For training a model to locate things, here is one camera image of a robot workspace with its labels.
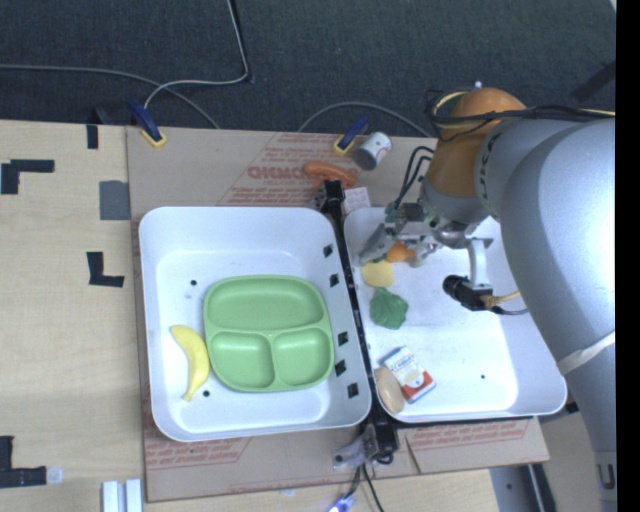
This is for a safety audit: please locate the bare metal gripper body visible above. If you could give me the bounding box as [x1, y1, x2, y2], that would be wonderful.
[383, 200, 472, 250]

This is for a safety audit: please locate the orange carrot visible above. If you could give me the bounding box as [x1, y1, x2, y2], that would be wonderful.
[386, 240, 416, 264]

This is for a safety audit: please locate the yellow round slice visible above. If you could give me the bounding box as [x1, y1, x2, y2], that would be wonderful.
[360, 259, 396, 289]

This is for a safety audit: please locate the white packet with red print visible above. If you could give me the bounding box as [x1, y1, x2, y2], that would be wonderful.
[343, 186, 372, 212]

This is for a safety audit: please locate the thin black and white rod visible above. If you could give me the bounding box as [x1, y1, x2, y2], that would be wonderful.
[330, 207, 382, 471]

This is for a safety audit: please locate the green lettuce leaf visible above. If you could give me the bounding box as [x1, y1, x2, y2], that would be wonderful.
[369, 286, 410, 331]

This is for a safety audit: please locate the white can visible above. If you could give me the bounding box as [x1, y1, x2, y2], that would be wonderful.
[351, 131, 394, 172]

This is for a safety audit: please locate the orange sausage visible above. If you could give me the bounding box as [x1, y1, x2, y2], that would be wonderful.
[302, 160, 359, 188]

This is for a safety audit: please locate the white plastic tray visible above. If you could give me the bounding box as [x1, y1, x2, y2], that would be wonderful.
[138, 205, 374, 444]
[343, 206, 569, 424]

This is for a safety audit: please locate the white and red carton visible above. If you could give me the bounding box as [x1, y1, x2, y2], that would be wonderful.
[381, 345, 438, 405]

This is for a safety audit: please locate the green divided plate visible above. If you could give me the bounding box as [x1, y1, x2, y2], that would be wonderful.
[202, 274, 336, 394]

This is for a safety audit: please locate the beige bread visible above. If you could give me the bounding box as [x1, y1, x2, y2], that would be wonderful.
[374, 365, 406, 416]

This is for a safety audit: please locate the brown cardboard board, red print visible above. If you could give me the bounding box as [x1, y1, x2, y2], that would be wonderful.
[124, 124, 551, 504]

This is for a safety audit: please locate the yellow banana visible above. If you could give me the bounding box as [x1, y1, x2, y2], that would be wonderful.
[169, 324, 211, 403]

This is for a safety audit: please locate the black cylinder on white bracket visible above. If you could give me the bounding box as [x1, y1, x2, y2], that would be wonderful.
[442, 236, 496, 313]

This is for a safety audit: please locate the black block with thin wires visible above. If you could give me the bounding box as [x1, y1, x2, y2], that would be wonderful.
[368, 422, 401, 462]
[314, 179, 347, 214]

